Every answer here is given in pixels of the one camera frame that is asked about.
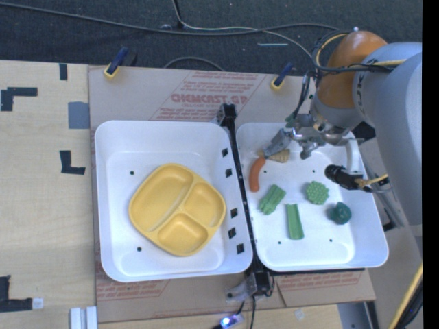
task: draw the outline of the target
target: wooden table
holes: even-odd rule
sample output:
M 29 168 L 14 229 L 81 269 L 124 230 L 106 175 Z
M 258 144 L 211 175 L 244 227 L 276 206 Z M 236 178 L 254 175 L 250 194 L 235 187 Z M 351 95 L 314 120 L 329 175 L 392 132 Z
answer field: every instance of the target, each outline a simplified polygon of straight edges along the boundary
M 70 308 L 95 306 L 90 130 L 69 129 L 68 104 L 88 103 L 88 66 L 0 61 L 0 89 L 32 87 L 0 112 L 0 276 L 10 299 L 41 297 L 43 309 L 0 313 L 2 328 L 68 328 Z M 61 173 L 60 151 L 84 175 Z M 255 328 L 342 327 L 336 305 L 257 310 Z M 100 328 L 212 328 L 223 315 L 101 324 Z M 251 313 L 245 313 L 248 327 Z

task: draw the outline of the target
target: black tape marking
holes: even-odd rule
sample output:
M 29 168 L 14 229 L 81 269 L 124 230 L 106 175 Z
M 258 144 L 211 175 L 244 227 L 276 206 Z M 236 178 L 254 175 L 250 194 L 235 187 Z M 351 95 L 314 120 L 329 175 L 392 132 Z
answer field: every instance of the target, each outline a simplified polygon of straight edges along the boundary
M 60 63 L 60 80 L 67 80 L 67 64 Z
M 0 302 L 9 299 L 9 279 L 11 276 L 0 277 Z
M 61 165 L 62 165 L 61 173 L 79 174 L 79 175 L 85 174 L 85 167 L 71 166 L 71 151 L 67 151 L 67 150 L 60 151 L 60 157 L 61 157 Z
M 9 279 L 11 276 L 0 277 L 0 313 L 32 310 L 32 298 L 11 300 L 9 298 Z
M 14 103 L 14 97 L 9 95 L 6 90 L 1 91 L 1 103 L 0 103 L 0 111 L 12 111 L 12 104 Z
M 69 129 L 89 129 L 90 111 L 88 104 L 76 101 L 69 102 Z
M 0 111 L 12 111 L 14 104 L 14 96 L 38 96 L 38 88 L 17 88 L 11 87 L 1 91 Z

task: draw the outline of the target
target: wire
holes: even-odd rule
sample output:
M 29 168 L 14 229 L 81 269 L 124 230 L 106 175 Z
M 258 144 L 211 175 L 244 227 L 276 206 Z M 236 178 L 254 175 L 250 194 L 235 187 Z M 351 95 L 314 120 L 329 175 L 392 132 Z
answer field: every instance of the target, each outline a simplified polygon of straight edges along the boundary
M 238 314 L 241 313 L 242 308 L 244 307 L 244 304 L 245 304 L 245 303 L 246 303 L 246 301 L 243 301 L 243 302 L 241 303 L 241 306 L 239 307 L 239 310 L 236 312 L 236 315 L 238 315 Z
M 327 34 L 324 38 L 321 38 L 312 53 L 312 60 L 314 66 L 319 71 L 326 72 L 327 74 L 338 74 L 342 72 L 358 72 L 358 71 L 385 71 L 390 72 L 392 69 L 400 64 L 402 64 L 405 60 L 389 60 L 389 61 L 380 61 L 373 62 L 371 64 L 362 64 L 362 63 L 354 63 L 348 66 L 342 67 L 325 67 L 320 63 L 320 54 L 323 49 L 334 40 L 345 37 L 350 32 L 331 32 Z
M 20 5 L 17 3 L 7 3 L 5 1 L 0 1 L 0 6 L 7 7 L 7 8 L 17 8 L 21 10 L 29 10 L 34 12 L 40 12 L 44 14 L 53 14 L 56 16 L 63 16 L 63 17 L 69 17 L 73 19 L 80 19 L 85 21 L 91 21 L 91 22 L 97 22 L 107 25 L 112 25 L 116 27 L 123 27 L 128 29 L 135 29 L 143 32 L 151 32 L 151 33 L 162 33 L 162 34 L 170 34 L 170 35 L 176 35 L 176 36 L 243 36 L 248 34 L 258 34 L 266 31 L 273 31 L 273 30 L 279 30 L 279 29 L 287 29 L 287 28 L 293 28 L 293 27 L 319 27 L 319 28 L 325 28 L 325 29 L 332 29 L 337 30 L 337 28 L 332 27 L 330 25 L 323 25 L 320 23 L 290 23 L 286 25 L 276 25 L 272 27 L 265 27 L 265 28 L 247 28 L 247 27 L 240 27 L 245 28 L 245 30 L 238 31 L 238 32 L 227 32 L 227 33 L 197 33 L 197 32 L 183 32 L 183 31 L 173 31 L 173 30 L 167 30 L 167 29 L 156 29 L 156 28 L 149 28 L 149 27 L 142 27 L 139 25 L 131 25 L 127 23 L 120 23 L 120 22 L 114 22 L 109 21 L 105 19 L 99 19 L 96 17 L 89 17 L 84 16 L 81 14 L 71 14 L 68 12 L 61 12 L 61 11 L 55 11 L 55 10 L 49 10 L 45 8 L 35 8 L 33 6 L 28 5 Z
M 383 174 L 381 177 L 377 177 L 374 179 L 369 179 L 369 180 L 365 180 L 365 179 L 356 179 L 355 182 L 358 184 L 358 186 L 360 188 L 365 187 L 366 185 L 371 185 L 377 182 L 380 182 L 382 180 L 385 180 L 386 178 L 388 178 L 389 175 L 388 174 Z
M 303 76 L 302 90 L 300 92 L 299 102 L 296 106 L 296 109 L 285 119 L 285 122 L 287 122 L 287 124 L 286 124 L 287 128 L 293 127 L 293 121 L 294 121 L 294 119 L 296 119 L 296 117 L 300 111 L 300 108 L 302 107 L 303 103 L 307 99 L 307 95 L 309 92 L 309 83 L 310 83 L 311 77 L 313 77 L 313 76 L 314 76 L 313 71 L 307 71 L 305 73 L 305 75 Z
M 253 329 L 254 314 L 256 313 L 256 297 L 253 295 L 253 309 L 252 309 L 252 321 L 250 322 L 250 329 Z
M 414 319 L 418 316 L 419 311 L 424 306 L 424 284 L 423 280 L 420 281 L 420 284 L 412 296 L 410 303 L 407 305 L 407 308 L 404 310 L 401 315 L 396 328 L 406 329 L 407 326 L 414 321 Z
M 208 32 L 212 32 L 212 31 L 224 31 L 224 30 L 231 30 L 231 29 L 243 29 L 243 30 L 247 30 L 247 31 L 256 31 L 256 30 L 257 30 L 257 29 L 255 29 L 255 28 L 251 28 L 251 27 L 243 27 L 243 26 L 216 27 L 216 28 L 194 27 L 194 26 L 189 25 L 188 23 L 186 23 L 186 22 L 184 22 L 184 21 L 182 20 L 181 15 L 180 15 L 180 12 L 178 11 L 178 8 L 177 8 L 177 3 L 176 3 L 175 0 L 172 0 L 172 5 L 173 5 L 173 7 L 174 7 L 174 10 L 175 10 L 175 13 L 176 13 L 176 16 L 177 16 L 178 22 L 180 22 L 183 26 L 185 26 L 185 27 L 188 28 L 188 29 L 202 30 L 202 31 L 208 31 Z M 274 36 L 278 36 L 279 38 L 283 38 L 283 39 L 285 39 L 285 40 L 288 40 L 289 42 L 295 44 L 297 47 L 300 47 L 300 48 L 301 48 L 301 49 L 302 49 L 302 50 L 303 50 L 303 51 L 304 51 L 304 52 L 305 52 L 310 58 L 312 58 L 311 53 L 310 53 L 308 50 L 306 50 L 305 47 L 304 47 L 303 45 L 301 45 L 299 42 L 297 42 L 297 41 L 295 41 L 295 40 L 293 40 L 293 39 L 291 39 L 291 38 L 288 38 L 288 37 L 286 37 L 286 36 L 284 36 L 284 35 L 282 35 L 282 34 L 274 33 L 274 32 L 271 32 L 271 31 L 269 31 L 269 30 L 263 30 L 262 32 L 263 32 L 263 33 L 266 33 L 266 34 L 271 34 L 271 35 L 274 35 Z
M 393 320 L 392 320 L 391 324 L 389 325 L 389 329 L 396 328 L 396 325 L 397 325 L 399 319 L 401 318 L 401 315 L 403 314 L 404 309 L 407 307 L 407 305 L 410 301 L 410 298 L 413 295 L 413 293 L 415 292 L 416 287 L 418 286 L 418 283 L 422 277 L 423 277 L 423 264 L 421 262 L 418 269 L 416 270 L 416 273 L 414 274 L 414 276 L 412 278 L 412 281 L 410 282 L 410 285 L 409 285 L 407 291 L 405 292 L 405 294 L 403 296 L 402 302 L 400 303 L 399 307 L 396 310 L 396 313 L 393 317 Z
M 169 61 L 165 66 L 163 66 L 163 68 L 166 69 L 166 68 L 168 68 L 169 66 L 171 66 L 174 63 L 177 63 L 177 62 L 180 62 L 180 61 L 186 61 L 186 60 L 196 60 L 196 61 L 205 62 L 207 64 L 210 64 L 211 66 L 214 66 L 219 71 L 223 71 L 223 72 L 226 71 L 221 66 L 218 66 L 216 63 L 213 63 L 213 62 L 211 62 L 211 61 L 209 61 L 209 60 L 207 60 L 205 58 L 198 58 L 198 57 L 193 57 L 193 56 L 176 58 L 176 59 L 174 59 L 172 61 Z

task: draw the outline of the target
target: cardboard sheet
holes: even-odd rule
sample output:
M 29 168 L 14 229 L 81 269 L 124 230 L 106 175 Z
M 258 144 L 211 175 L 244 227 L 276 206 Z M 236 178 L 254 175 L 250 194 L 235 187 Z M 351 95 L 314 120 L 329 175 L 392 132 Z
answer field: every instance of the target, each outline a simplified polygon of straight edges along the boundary
M 88 74 L 99 322 L 235 312 L 239 304 L 226 301 L 226 290 L 237 286 L 243 274 L 137 283 L 115 282 L 105 274 L 99 253 L 94 133 L 110 120 L 210 121 L 221 103 L 235 104 L 237 128 L 251 121 L 284 121 L 296 107 L 302 78 L 286 77 L 282 89 L 274 92 L 270 82 L 275 75 L 122 67 L 115 79 L 107 80 L 103 70 L 91 67 Z M 276 277 L 274 293 L 259 299 L 257 308 L 374 298 L 367 269 L 300 273 Z

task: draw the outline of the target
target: blue clamp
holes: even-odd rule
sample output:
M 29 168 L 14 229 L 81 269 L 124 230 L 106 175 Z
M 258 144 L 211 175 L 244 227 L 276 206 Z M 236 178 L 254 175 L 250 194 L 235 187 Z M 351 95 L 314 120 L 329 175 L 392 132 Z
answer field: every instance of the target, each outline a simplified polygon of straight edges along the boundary
M 128 55 L 128 48 L 122 47 L 117 53 L 114 60 L 105 68 L 104 75 L 108 79 L 112 79 L 116 76 L 117 72 L 119 72 L 119 66 L 122 64 L 125 57 Z
M 283 84 L 283 80 L 288 75 L 289 72 L 293 69 L 293 64 L 291 62 L 288 62 L 287 65 L 283 68 L 281 74 L 274 78 L 270 84 L 271 89 L 273 90 L 279 90 Z

